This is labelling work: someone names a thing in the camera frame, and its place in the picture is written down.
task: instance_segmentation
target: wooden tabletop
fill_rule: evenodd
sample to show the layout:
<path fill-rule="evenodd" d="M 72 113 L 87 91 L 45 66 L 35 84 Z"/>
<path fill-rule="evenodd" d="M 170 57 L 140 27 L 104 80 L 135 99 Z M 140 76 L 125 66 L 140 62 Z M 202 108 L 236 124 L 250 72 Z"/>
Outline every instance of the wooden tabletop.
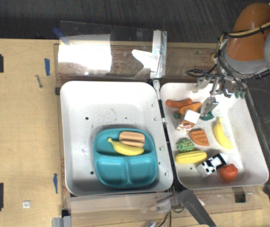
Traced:
<path fill-rule="evenodd" d="M 52 226 L 53 217 L 61 217 L 61 156 L 54 67 L 57 43 L 57 40 L 0 39 L 0 54 L 4 57 L 4 72 L 0 73 L 0 183 L 4 184 L 0 226 L 47 227 Z M 49 76 L 45 58 L 50 60 Z M 39 76 L 42 88 L 35 75 Z M 54 175 L 58 179 L 57 193 Z M 217 226 L 269 227 L 268 196 L 261 186 L 254 193 L 257 209 L 213 213 L 213 221 Z M 23 208 L 24 201 L 30 201 L 30 208 Z M 145 224 L 107 226 L 143 227 Z M 172 220 L 174 227 L 197 225 L 190 216 L 174 215 Z"/>

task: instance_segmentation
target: yellow banana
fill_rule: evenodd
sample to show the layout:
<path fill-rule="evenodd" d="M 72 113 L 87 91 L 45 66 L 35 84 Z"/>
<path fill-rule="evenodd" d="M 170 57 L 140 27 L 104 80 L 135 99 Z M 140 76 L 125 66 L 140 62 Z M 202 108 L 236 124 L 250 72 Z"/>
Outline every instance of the yellow banana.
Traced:
<path fill-rule="evenodd" d="M 226 137 L 226 135 L 223 132 L 221 118 L 218 119 L 218 122 L 216 123 L 216 125 L 214 127 L 214 133 L 215 133 L 215 137 L 216 137 L 217 141 L 220 143 L 221 146 L 223 146 L 226 149 L 233 148 L 232 143 L 229 141 L 229 139 Z"/>
<path fill-rule="evenodd" d="M 108 138 L 107 141 L 113 145 L 115 151 L 125 156 L 137 156 L 144 152 L 144 149 L 141 147 L 128 146 L 119 141 L 114 141 L 112 138 Z"/>

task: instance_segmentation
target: teal divided plate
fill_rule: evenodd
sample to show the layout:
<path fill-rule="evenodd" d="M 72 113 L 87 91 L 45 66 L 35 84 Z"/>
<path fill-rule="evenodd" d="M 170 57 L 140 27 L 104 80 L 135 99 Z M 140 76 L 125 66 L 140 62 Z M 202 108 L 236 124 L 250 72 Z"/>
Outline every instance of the teal divided plate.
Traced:
<path fill-rule="evenodd" d="M 138 156 L 124 156 L 113 149 L 108 138 L 119 140 L 122 131 L 145 135 L 144 152 Z M 158 174 L 158 163 L 153 139 L 137 129 L 108 129 L 97 134 L 94 141 L 94 164 L 98 179 L 111 188 L 139 188 L 152 184 Z"/>

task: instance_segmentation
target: white tray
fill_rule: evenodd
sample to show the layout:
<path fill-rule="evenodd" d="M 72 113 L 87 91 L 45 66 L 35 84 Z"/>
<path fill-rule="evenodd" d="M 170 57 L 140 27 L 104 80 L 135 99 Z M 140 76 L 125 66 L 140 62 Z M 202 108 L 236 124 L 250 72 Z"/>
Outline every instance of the white tray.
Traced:
<path fill-rule="evenodd" d="M 65 180 L 72 194 L 162 192 L 172 185 L 172 167 L 152 86 L 142 82 L 71 81 L 62 86 L 60 96 Z M 152 185 L 129 191 L 115 190 L 98 180 L 93 143 L 100 131 L 110 128 L 136 128 L 153 138 L 158 175 Z"/>
<path fill-rule="evenodd" d="M 193 86 L 193 83 L 167 83 L 160 90 L 167 131 L 174 157 L 178 154 L 176 142 L 181 138 L 187 137 L 190 139 L 190 137 L 187 133 L 176 130 L 178 120 L 173 117 L 173 114 L 177 113 L 178 109 L 166 106 L 165 101 L 167 99 L 180 101 L 191 98 L 194 102 L 203 103 L 209 97 L 212 84 L 209 84 L 198 93 L 192 92 Z M 195 146 L 196 149 L 206 151 L 208 157 L 212 157 L 219 152 L 228 154 L 228 164 L 233 163 L 239 169 L 238 177 L 234 181 L 227 183 L 218 172 L 215 172 L 202 179 L 195 168 L 195 164 L 184 165 L 175 163 L 179 182 L 184 187 L 193 190 L 264 184 L 268 180 L 269 172 L 246 101 L 240 98 L 236 99 L 234 96 L 226 98 L 223 95 L 218 96 L 217 100 L 219 105 L 212 111 L 215 118 L 209 121 L 199 119 L 194 126 L 194 128 L 205 130 L 210 146 L 203 147 L 196 144 Z M 215 138 L 213 126 L 218 117 L 222 118 L 224 132 L 234 145 L 232 150 L 220 146 Z"/>

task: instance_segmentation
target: toy tomato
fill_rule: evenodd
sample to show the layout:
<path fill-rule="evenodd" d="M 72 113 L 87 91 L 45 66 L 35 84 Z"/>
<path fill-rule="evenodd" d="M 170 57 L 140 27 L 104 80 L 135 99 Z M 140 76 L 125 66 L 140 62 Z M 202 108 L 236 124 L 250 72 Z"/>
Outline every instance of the toy tomato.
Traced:
<path fill-rule="evenodd" d="M 228 164 L 220 168 L 220 175 L 227 182 L 233 181 L 238 176 L 238 168 L 234 164 Z"/>

